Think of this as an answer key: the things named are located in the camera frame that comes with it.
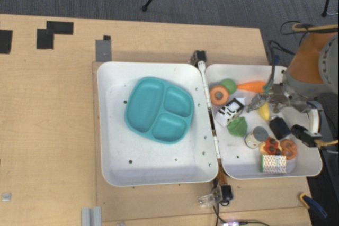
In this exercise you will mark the small can with grey lid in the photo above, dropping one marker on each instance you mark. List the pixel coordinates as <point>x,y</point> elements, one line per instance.
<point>258,135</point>

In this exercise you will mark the patterned can with green lid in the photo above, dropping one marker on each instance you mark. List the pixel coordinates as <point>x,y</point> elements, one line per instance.
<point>274,164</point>

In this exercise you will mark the bare metal gripper finger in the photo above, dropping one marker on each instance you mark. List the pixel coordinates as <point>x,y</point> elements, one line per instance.
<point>256,101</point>
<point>277,108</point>

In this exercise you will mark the black cylinder on white bracket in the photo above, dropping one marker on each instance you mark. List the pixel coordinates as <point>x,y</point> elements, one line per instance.
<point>302,133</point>

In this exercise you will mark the pizza slice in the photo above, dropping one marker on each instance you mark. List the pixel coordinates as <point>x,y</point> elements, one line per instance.
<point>270,146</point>

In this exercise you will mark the black and white carton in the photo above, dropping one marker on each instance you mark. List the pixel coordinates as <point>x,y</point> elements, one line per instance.
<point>227,112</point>

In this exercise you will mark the yellow banana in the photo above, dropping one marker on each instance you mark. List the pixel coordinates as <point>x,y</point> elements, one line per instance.
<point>264,112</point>

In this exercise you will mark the green ball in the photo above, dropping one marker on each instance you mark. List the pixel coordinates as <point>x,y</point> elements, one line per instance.
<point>229,84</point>

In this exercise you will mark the black box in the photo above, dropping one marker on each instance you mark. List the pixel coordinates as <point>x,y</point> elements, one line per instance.
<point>279,128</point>

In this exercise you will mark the orange carrot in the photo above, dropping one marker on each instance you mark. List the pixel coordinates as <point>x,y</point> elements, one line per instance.
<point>250,86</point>

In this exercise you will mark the brown pretzel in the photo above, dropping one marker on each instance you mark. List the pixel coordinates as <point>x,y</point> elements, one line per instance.
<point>290,152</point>

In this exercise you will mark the teal divided plate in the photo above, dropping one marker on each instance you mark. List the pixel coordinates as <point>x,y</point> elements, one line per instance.
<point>148,106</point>

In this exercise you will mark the green broccoli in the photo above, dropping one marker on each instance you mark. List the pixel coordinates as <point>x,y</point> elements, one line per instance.
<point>237,127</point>

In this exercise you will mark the orange doughnut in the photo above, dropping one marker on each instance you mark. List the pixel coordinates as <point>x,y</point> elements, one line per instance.
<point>214,99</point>

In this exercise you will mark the thin black and white rod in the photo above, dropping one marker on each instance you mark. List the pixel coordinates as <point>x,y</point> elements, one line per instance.
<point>207,98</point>

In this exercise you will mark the white plastic tray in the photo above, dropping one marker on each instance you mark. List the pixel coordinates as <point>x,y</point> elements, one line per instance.
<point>238,164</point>
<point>148,164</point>

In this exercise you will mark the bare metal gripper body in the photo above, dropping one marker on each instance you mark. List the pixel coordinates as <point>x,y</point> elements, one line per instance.
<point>278,95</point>

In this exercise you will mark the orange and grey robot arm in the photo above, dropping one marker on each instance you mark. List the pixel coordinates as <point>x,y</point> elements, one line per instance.
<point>304,61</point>

